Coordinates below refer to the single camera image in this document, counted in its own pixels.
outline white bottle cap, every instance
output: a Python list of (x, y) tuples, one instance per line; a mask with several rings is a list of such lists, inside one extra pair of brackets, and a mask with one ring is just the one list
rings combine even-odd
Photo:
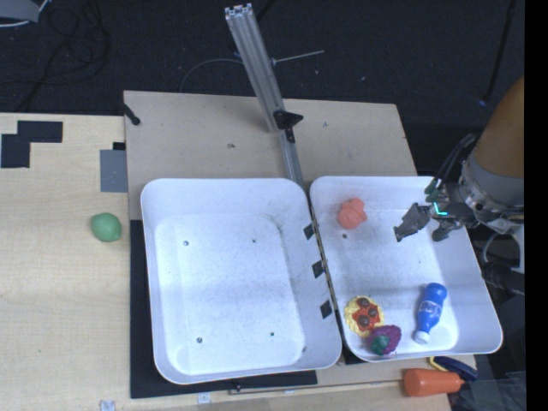
[(419, 344), (428, 344), (428, 341), (430, 341), (430, 334), (424, 331), (416, 331), (413, 339)]

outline beige board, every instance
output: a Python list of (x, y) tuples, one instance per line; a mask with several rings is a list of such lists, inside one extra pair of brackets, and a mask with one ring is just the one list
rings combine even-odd
[[(256, 98), (124, 92), (124, 101), (141, 120), (125, 119), (132, 219), (141, 219), (140, 193), (157, 178), (287, 177)], [(304, 116), (294, 132), (306, 188), (320, 176), (416, 175), (395, 105), (284, 103)]]
[[(99, 172), (100, 150), (125, 137), (124, 119), (0, 113), (0, 129), (12, 134), (18, 120), (61, 121), (63, 142), (32, 143), (29, 169), (0, 169), (2, 407), (88, 410), (113, 400), (116, 410), (199, 409), (196, 394), (129, 397), (128, 195), (101, 193)], [(120, 218), (120, 241), (92, 235), (90, 218), (103, 211)], [(474, 363), (472, 355), (460, 359)], [(213, 392), (210, 409), (357, 411), (367, 402), (371, 409), (449, 411), (445, 395), (405, 396), (402, 373), (413, 366), (427, 364), (340, 363), (318, 371), (318, 385), (291, 394)]]

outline green ball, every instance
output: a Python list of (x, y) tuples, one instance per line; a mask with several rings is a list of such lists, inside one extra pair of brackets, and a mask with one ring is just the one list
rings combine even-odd
[(120, 239), (122, 225), (112, 213), (99, 213), (92, 217), (92, 231), (100, 241), (113, 242)]

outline white tray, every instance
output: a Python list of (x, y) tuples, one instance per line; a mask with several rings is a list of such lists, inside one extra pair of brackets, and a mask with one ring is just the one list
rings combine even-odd
[(154, 360), (166, 379), (195, 384), (338, 360), (337, 319), (325, 273), (313, 271), (319, 245), (295, 183), (159, 179), (143, 189), (141, 207)]
[[(325, 176), (311, 186), (343, 338), (362, 360), (487, 354), (502, 343), (501, 326), (465, 229), (435, 242), (432, 232), (438, 223), (431, 220), (423, 230), (396, 241), (394, 227), (402, 223), (409, 207), (414, 202), (426, 205), (424, 189), (430, 180), (424, 176)], [(348, 230), (336, 217), (341, 204), (351, 198), (364, 201), (368, 219)], [(421, 345), (413, 340), (416, 310), (421, 291), (430, 282), (445, 285), (448, 296), (430, 342)], [(372, 297), (384, 311), (384, 323), (402, 329), (395, 353), (374, 354), (345, 323), (344, 307), (357, 295)]]

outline black mat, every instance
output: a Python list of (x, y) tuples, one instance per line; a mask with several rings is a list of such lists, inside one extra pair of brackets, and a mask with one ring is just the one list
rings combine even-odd
[(162, 377), (154, 365), (152, 327), (149, 307), (146, 250), (143, 223), (130, 222), (131, 231), (131, 330), (130, 391), (133, 399), (216, 390), (315, 385), (315, 371), (290, 372), (248, 378), (229, 379), (203, 384), (172, 384)]

